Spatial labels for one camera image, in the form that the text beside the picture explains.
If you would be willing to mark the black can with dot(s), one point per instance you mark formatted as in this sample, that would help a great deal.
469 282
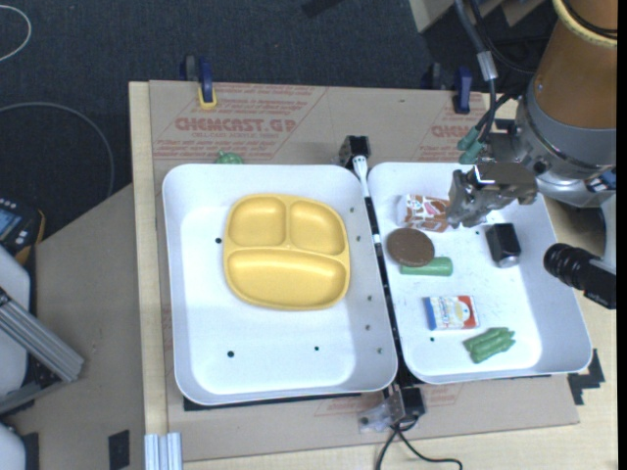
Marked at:
503 244

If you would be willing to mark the black cylinder on white bracket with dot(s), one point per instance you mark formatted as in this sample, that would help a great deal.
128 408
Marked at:
573 267

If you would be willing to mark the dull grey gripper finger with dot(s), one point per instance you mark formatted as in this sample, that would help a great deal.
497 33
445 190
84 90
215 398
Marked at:
482 208
458 199

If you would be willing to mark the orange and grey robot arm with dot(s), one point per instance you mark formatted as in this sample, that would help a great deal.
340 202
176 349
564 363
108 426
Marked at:
573 66

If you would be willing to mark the white and orange carton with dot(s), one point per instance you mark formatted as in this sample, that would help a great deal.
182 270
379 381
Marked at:
423 211

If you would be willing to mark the brown round biscuit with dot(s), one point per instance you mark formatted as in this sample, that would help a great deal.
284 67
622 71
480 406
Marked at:
410 247

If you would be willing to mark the yellow divided plate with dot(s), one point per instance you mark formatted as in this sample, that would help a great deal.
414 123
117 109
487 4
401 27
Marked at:
286 272

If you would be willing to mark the small green round toy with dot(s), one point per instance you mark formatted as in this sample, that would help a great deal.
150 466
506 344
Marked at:
229 157

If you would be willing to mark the green toy cucumber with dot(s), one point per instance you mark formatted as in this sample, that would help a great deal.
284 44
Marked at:
436 267

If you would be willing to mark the green toy beans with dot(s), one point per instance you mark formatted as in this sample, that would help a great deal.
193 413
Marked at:
490 344

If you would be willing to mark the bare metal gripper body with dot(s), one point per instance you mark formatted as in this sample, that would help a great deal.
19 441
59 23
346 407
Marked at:
509 179

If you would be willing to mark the thin black and white rod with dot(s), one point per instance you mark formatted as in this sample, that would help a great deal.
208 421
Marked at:
378 243

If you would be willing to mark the white plastic tray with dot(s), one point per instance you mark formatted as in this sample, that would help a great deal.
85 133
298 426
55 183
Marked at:
509 301
274 350

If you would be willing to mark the blue white red packet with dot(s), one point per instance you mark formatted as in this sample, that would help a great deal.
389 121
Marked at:
450 312

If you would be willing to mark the brown cardboard board red print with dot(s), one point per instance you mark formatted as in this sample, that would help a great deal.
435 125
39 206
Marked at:
294 125

